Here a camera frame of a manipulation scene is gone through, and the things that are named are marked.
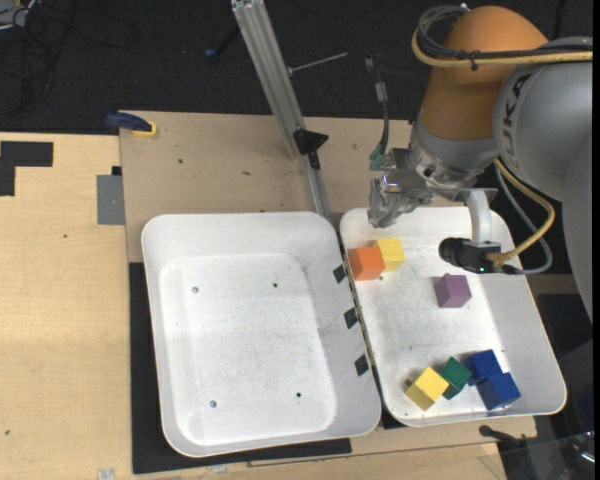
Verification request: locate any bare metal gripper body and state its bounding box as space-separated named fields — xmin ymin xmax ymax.
xmin=371 ymin=146 xmax=483 ymax=206

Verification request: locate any yellow cube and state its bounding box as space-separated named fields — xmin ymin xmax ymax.
xmin=404 ymin=365 xmax=451 ymax=413
xmin=373 ymin=237 xmax=407 ymax=273

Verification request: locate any orange cube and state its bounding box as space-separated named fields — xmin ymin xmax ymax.
xmin=348 ymin=246 xmax=386 ymax=283

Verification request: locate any purple cube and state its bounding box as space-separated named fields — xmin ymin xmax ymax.
xmin=433 ymin=272 xmax=473 ymax=310

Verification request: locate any white plastic tray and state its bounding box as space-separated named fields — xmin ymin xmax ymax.
xmin=338 ymin=205 xmax=568 ymax=428
xmin=140 ymin=210 xmax=383 ymax=459

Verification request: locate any brown flat board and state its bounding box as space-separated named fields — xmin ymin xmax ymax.
xmin=117 ymin=110 xmax=556 ymax=472

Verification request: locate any green cube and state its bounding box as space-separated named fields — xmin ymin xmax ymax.
xmin=438 ymin=356 xmax=474 ymax=401

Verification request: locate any blue cube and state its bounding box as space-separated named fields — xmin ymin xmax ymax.
xmin=475 ymin=371 xmax=523 ymax=413
xmin=463 ymin=348 xmax=504 ymax=387

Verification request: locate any black cylinder on white bracket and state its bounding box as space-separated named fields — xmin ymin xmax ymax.
xmin=437 ymin=187 xmax=504 ymax=275

